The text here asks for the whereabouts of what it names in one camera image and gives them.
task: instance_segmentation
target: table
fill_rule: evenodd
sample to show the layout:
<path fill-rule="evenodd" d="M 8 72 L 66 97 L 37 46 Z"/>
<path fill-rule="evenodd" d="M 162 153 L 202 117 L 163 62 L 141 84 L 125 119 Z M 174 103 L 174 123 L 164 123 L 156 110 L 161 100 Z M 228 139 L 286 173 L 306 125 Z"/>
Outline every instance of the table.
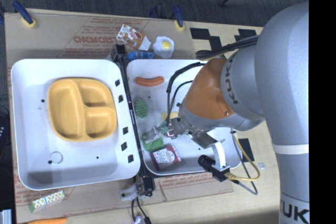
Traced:
<path fill-rule="evenodd" d="M 118 43 L 114 37 L 123 23 L 144 33 L 151 42 L 157 36 L 172 38 L 175 42 L 174 59 L 194 59 L 198 50 L 260 34 L 262 28 L 184 22 L 185 28 L 178 30 L 174 21 L 164 19 L 38 9 L 28 11 L 37 22 L 34 28 L 26 27 L 19 14 L 5 16 L 17 222 L 66 216 L 69 224 L 132 223 L 130 201 L 121 202 L 119 198 L 119 189 L 128 187 L 131 184 L 129 180 L 70 187 L 65 190 L 66 198 L 60 204 L 35 214 L 29 212 L 28 205 L 33 199 L 52 191 L 28 190 L 18 178 L 10 81 L 12 65 L 25 58 L 104 59 Z M 97 42 L 98 37 L 110 39 Z M 255 163 L 265 168 L 260 170 L 261 177 L 255 183 L 259 194 L 252 195 L 228 180 L 217 182 L 208 173 L 157 178 L 153 197 L 140 199 L 152 223 L 277 223 L 279 173 L 267 126 L 263 123 L 252 130 L 238 132 L 238 137 L 248 138 Z M 252 167 L 249 164 L 247 167 L 252 173 Z M 241 165 L 234 173 L 245 174 Z M 139 212 L 138 207 L 135 207 L 135 212 Z"/>

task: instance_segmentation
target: white band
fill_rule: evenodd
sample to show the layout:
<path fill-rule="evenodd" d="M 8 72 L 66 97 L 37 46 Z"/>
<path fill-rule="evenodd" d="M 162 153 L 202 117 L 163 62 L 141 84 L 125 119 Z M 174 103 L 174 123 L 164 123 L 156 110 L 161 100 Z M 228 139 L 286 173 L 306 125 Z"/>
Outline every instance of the white band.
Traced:
<path fill-rule="evenodd" d="M 309 153 L 309 144 L 303 145 L 273 145 L 275 153 L 286 154 L 286 155 L 296 155 L 296 154 L 306 154 Z"/>

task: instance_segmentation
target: white tray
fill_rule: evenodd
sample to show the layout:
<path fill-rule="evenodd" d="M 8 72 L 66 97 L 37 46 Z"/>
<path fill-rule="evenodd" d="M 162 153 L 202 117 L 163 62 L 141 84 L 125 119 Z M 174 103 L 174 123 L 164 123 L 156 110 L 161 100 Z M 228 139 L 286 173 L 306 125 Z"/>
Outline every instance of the white tray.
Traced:
<path fill-rule="evenodd" d="M 140 98 L 144 100 L 149 107 L 149 114 L 146 118 L 142 119 L 136 117 L 136 124 L 139 130 L 139 135 L 149 131 L 154 126 L 159 126 L 162 123 L 161 113 L 167 112 L 167 85 L 170 77 L 175 71 L 183 68 L 191 63 L 197 62 L 195 60 L 172 60 L 172 59 L 139 59 L 131 61 L 127 66 L 127 76 L 129 81 L 129 87 L 131 91 L 132 102 Z M 184 74 L 178 76 L 172 87 L 171 97 L 175 89 L 183 82 L 193 80 L 200 67 L 193 68 Z M 164 78 L 164 83 L 159 86 L 154 87 L 144 87 L 135 83 L 136 77 L 143 78 L 155 78 L 162 76 Z M 182 86 L 177 95 L 175 104 L 182 103 L 190 84 Z M 177 112 L 178 107 L 174 106 L 173 112 Z M 211 132 L 209 135 L 217 140 L 223 140 L 223 148 L 226 156 L 226 163 L 230 165 L 231 168 L 235 168 L 240 164 L 239 156 L 236 152 L 232 135 L 230 133 L 230 128 L 217 128 Z M 171 140 L 168 137 L 164 137 L 164 145 L 175 145 L 178 154 L 180 155 L 182 161 L 180 163 L 171 165 L 164 170 L 158 171 L 154 163 L 151 160 L 150 153 L 146 151 L 142 146 L 142 153 L 144 156 L 144 162 L 150 172 L 158 176 L 168 176 L 176 174 L 189 174 L 203 172 L 203 168 L 199 166 L 197 160 L 202 155 L 213 156 L 213 150 L 211 148 L 203 149 L 199 147 L 195 142 L 193 142 L 189 136 L 180 135 L 178 138 Z"/>
<path fill-rule="evenodd" d="M 65 77 L 93 78 L 108 86 L 118 118 L 112 135 L 91 142 L 67 142 L 53 132 L 48 90 L 54 81 Z M 140 158 L 127 98 L 120 70 L 113 62 L 21 60 L 12 67 L 12 91 L 18 174 L 26 187 L 61 188 L 126 179 L 138 173 Z"/>

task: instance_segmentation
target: yellow plate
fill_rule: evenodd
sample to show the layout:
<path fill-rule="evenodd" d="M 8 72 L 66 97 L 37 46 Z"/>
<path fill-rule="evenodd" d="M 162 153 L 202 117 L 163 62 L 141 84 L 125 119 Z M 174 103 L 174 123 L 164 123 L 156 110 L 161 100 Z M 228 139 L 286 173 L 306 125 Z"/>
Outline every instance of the yellow plate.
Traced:
<path fill-rule="evenodd" d="M 111 135 L 117 112 L 110 89 L 95 79 L 55 81 L 48 92 L 52 129 L 67 141 L 92 141 Z"/>

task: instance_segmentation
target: drain circle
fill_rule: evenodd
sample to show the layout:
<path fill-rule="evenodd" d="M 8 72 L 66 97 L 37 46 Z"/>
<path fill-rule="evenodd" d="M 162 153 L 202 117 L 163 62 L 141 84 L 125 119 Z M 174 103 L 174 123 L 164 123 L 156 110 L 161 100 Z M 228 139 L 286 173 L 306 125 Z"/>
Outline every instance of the drain circle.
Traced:
<path fill-rule="evenodd" d="M 54 151 L 50 155 L 50 160 L 53 164 L 59 164 L 63 160 L 63 156 L 58 151 Z"/>

